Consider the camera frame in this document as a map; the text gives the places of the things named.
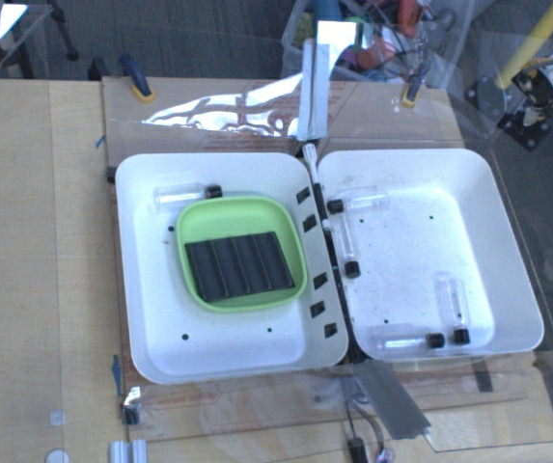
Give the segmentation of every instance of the green tray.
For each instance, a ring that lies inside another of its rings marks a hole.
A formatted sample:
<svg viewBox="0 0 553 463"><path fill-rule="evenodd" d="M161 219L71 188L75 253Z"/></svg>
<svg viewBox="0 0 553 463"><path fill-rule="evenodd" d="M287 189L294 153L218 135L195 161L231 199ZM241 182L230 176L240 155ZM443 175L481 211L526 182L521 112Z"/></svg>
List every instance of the green tray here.
<svg viewBox="0 0 553 463"><path fill-rule="evenodd" d="M289 212L273 199L236 196L200 201L181 212L176 231L181 268L190 295L211 311L244 312L283 305L299 297L306 287L306 263L295 224ZM210 303L204 300L195 283L186 244L266 232L276 234L293 286Z"/></svg>

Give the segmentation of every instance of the white tray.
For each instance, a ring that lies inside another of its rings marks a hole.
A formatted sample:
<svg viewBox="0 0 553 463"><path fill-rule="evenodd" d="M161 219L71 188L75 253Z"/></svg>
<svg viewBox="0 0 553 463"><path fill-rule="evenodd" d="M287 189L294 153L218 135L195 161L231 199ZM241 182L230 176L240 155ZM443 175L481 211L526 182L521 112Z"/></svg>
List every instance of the white tray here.
<svg viewBox="0 0 553 463"><path fill-rule="evenodd" d="M471 150L337 151L318 168L326 201L379 183L389 207L353 219L362 274L343 277L355 338L373 358L390 354L382 340L439 332L452 324L437 299L438 273L461 280L471 342L425 349L423 357L528 351L543 322L512 226L488 164Z"/></svg>
<svg viewBox="0 0 553 463"><path fill-rule="evenodd" d="M319 163L325 200L380 184L386 210L355 225L362 276L343 278L353 332L372 358L483 355L535 348L543 326L535 295L490 168L468 150L333 152ZM181 274L177 213L158 211L158 187L217 183L227 195L257 194L290 212L308 269L301 297L285 306L218 313L197 304ZM132 359L147 379L181 383L337 364L349 337L321 225L303 230L314 198L305 165L278 153L142 154L116 173L124 286ZM435 273L462 280L471 342L441 349L377 347L395 333L450 337L433 292ZM319 289L314 277L325 273ZM312 306L322 302L315 316Z"/></svg>
<svg viewBox="0 0 553 463"><path fill-rule="evenodd" d="M312 197L297 202L296 193L311 186L299 161L278 153L142 154L120 164L115 182L130 351L143 376L180 383L321 368L344 357L348 337L320 224L302 230L307 217L319 218ZM157 187L194 182L217 183L225 195L267 196L289 210L305 256L313 256L300 298L244 313L212 312L194 301L168 230L178 215L159 212L154 200ZM323 273L329 280L315 290L313 278ZM324 311L312 317L319 302Z"/></svg>

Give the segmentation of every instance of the test tube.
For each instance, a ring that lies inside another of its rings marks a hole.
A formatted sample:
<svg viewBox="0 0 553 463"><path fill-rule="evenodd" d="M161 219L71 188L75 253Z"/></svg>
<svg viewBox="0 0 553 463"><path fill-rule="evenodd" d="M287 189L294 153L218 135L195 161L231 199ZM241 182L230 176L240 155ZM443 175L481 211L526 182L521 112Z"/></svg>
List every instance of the test tube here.
<svg viewBox="0 0 553 463"><path fill-rule="evenodd" d="M347 221L346 214L338 214L334 220L333 232L339 242L340 256L345 267L345 276L357 278L360 276L360 264L358 262L357 246L355 238L351 234L351 228Z"/></svg>
<svg viewBox="0 0 553 463"><path fill-rule="evenodd" d="M440 272L435 276L435 293L443 320L454 330L454 343L468 344L469 308L464 282L450 273Z"/></svg>
<svg viewBox="0 0 553 463"><path fill-rule="evenodd" d="M222 197L220 185L203 185L202 183L186 183L168 187L158 187L154 198L159 211L168 211L194 203L200 199Z"/></svg>
<svg viewBox="0 0 553 463"><path fill-rule="evenodd" d="M378 187L361 187L341 192L327 202L328 211L335 216L334 233L340 245L341 259L345 263L345 276L360 276L360 263L356 239L351 231L349 216L360 216L365 211L385 209L389 204L388 193Z"/></svg>
<svg viewBox="0 0 553 463"><path fill-rule="evenodd" d="M443 333L428 332L414 326L409 331L405 331L404 327L399 329L399 332L385 333L376 338L376 347L381 357L426 356L429 350L443 348L446 344Z"/></svg>
<svg viewBox="0 0 553 463"><path fill-rule="evenodd" d="M360 187L339 193L327 203L332 214L343 211L363 211L369 209L387 209L390 197L387 191L379 187Z"/></svg>

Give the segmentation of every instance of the black cap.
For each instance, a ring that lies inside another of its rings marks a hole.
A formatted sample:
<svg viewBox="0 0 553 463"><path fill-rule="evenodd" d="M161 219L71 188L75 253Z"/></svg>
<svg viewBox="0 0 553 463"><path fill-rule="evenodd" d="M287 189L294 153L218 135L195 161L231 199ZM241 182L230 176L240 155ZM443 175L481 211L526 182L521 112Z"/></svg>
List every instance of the black cap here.
<svg viewBox="0 0 553 463"><path fill-rule="evenodd" d="M206 188L206 199L216 199L222 197L222 187L220 185L209 185Z"/></svg>
<svg viewBox="0 0 553 463"><path fill-rule="evenodd" d="M454 329L454 343L456 344L469 344L469 330L467 328Z"/></svg>
<svg viewBox="0 0 553 463"><path fill-rule="evenodd" d="M327 202L327 210L330 214L336 214L345 210L345 203L342 199L335 199L334 201Z"/></svg>
<svg viewBox="0 0 553 463"><path fill-rule="evenodd" d="M350 260L345 263L345 276L357 278L360 274L360 264L358 264L357 260Z"/></svg>
<svg viewBox="0 0 553 463"><path fill-rule="evenodd" d="M446 345L446 337L442 333L429 333L427 345L429 348L443 348Z"/></svg>

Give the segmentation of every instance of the wire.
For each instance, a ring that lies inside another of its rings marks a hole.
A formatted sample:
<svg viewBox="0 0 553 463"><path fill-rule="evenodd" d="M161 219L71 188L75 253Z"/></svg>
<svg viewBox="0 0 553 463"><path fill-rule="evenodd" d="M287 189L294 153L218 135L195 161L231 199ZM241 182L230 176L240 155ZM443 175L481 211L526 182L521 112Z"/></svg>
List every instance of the wire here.
<svg viewBox="0 0 553 463"><path fill-rule="evenodd" d="M369 398L361 391L358 391L357 393L353 393L351 397L359 405L368 405L371 402Z"/></svg>
<svg viewBox="0 0 553 463"><path fill-rule="evenodd" d="M351 407L349 406L348 399L345 400L345 407L346 407L346 417L349 420L349 427L351 427L351 434L355 439L357 437L357 434L355 433L355 427L353 426L353 417L351 416Z"/></svg>
<svg viewBox="0 0 553 463"><path fill-rule="evenodd" d="M396 40L399 42L399 46L401 47L401 52L404 52L404 51L408 51L408 50L405 50L404 48L404 44L402 44L402 41L401 41L401 38L399 37L399 33L394 33L394 37L396 38ZM404 53L403 54L403 59L404 59L404 62L406 63L407 67L408 68L411 68L411 64L409 63L409 60L408 60L408 53Z"/></svg>
<svg viewBox="0 0 553 463"><path fill-rule="evenodd" d="M394 65L397 68L406 68L409 73L412 70L411 63L408 60L405 60L405 57L408 55L417 55L419 53L419 50L417 49L408 49L403 51L398 51L394 54L394 57L392 57L389 60L384 60L381 62L378 66L375 67L375 69L383 71L384 73L387 73L388 75L392 76L390 78L395 77L402 77L403 72L399 70L393 70L391 68L388 68L388 65Z"/></svg>
<svg viewBox="0 0 553 463"><path fill-rule="evenodd" d="M383 437L383 430L381 429L381 426L378 424L378 422L368 412L366 412L364 409L362 409L362 407L360 405L358 405L358 401L356 399L357 395L359 395L359 393L350 395L346 399L347 416L349 417L349 422L351 424L351 427L353 427L353 420L351 418L351 411L349 409L349 406L352 406L353 409L358 414L360 414L364 418L364 420L366 420L366 422L368 422L371 425L371 427L373 428L373 431L374 431L374 437L375 437L376 442L379 446L379 452L382 452L383 451L383 445L384 445L384 442L385 442L385 439Z"/></svg>
<svg viewBox="0 0 553 463"><path fill-rule="evenodd" d="M524 68L522 71L520 71L520 73L527 73L527 72L531 72L532 70L538 70L540 68L545 68L550 66L553 66L553 59L543 60L536 64L530 65Z"/></svg>

